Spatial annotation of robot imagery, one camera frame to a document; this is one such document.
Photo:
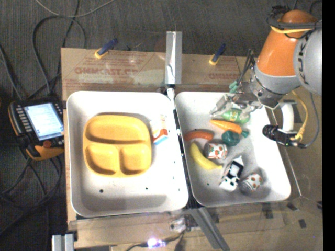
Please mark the black cylinder on white bracket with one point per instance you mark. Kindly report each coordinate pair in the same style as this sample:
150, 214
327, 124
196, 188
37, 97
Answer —
277, 135

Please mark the orange carrot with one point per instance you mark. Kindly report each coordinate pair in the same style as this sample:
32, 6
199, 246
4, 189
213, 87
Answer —
227, 125

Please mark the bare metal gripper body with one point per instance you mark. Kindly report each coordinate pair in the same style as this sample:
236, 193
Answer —
248, 94

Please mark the white can with red print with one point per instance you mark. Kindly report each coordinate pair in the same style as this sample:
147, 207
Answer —
251, 184
216, 150

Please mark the black and white carton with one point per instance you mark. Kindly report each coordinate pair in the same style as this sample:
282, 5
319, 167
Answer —
231, 176

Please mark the green plastic bottle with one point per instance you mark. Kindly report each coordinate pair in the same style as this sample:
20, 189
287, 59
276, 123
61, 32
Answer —
234, 116

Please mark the red sausage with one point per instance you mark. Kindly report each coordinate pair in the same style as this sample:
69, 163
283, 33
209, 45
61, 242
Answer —
199, 135

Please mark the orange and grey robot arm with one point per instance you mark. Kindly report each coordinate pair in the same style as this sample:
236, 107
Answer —
280, 54

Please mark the white and orange carton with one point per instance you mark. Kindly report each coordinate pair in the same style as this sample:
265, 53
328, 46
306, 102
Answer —
159, 132

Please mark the white plastic tray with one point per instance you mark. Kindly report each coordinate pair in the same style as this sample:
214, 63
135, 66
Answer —
261, 161
125, 195

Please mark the yellow banana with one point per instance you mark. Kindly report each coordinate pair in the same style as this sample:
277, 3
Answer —
200, 158

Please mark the yellow divided plate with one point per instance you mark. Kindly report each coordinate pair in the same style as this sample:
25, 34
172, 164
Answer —
117, 129

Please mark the green broccoli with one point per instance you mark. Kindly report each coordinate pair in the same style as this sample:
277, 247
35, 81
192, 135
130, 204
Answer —
230, 138

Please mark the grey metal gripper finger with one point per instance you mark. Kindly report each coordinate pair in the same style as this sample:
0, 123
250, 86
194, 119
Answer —
222, 104
248, 108

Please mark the brown cardboard board, red print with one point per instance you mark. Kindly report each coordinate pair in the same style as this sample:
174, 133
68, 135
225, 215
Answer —
104, 72

